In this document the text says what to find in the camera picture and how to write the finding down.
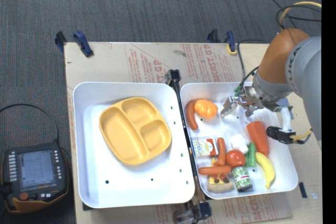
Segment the toy banana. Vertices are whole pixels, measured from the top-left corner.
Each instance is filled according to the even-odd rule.
[[[275,171],[271,161],[261,152],[256,152],[256,161],[258,164],[261,165],[262,169],[264,170],[266,178],[266,188],[270,188],[270,184],[275,178]]]

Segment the display screen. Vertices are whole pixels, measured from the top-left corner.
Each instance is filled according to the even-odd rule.
[[[51,150],[19,154],[22,190],[56,185],[51,157]]]

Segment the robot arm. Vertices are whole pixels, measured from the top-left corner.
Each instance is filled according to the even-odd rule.
[[[254,75],[252,87],[244,87],[244,90],[239,98],[231,98],[229,105],[228,102],[227,106],[224,104],[222,117],[227,115],[228,108],[234,101],[247,109],[246,116],[251,116],[254,110],[262,108],[281,112],[284,122],[290,126],[288,113],[277,102],[295,92],[303,99],[311,129],[322,149],[321,36],[309,37],[296,28],[282,30],[270,43]]]

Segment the gray carpet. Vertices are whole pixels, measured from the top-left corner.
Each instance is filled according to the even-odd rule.
[[[18,102],[42,107],[55,118],[61,145],[70,150],[64,55],[54,43],[59,31],[68,41],[81,30],[88,41],[206,42],[212,29],[222,42],[229,30],[236,42],[272,40],[280,29],[280,7],[302,1],[322,0],[0,0],[0,107]],[[321,19],[306,8],[293,9],[291,16]],[[287,20],[286,26],[293,24]],[[321,22],[295,20],[294,26],[321,34]],[[54,137],[51,122],[33,108],[0,113],[1,156],[9,147]],[[32,214],[5,212],[0,223],[76,223],[72,196]]]

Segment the button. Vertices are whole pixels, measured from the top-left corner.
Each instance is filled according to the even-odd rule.
[[[27,201],[29,199],[29,194],[28,193],[21,193],[20,194],[20,200],[21,201]]]

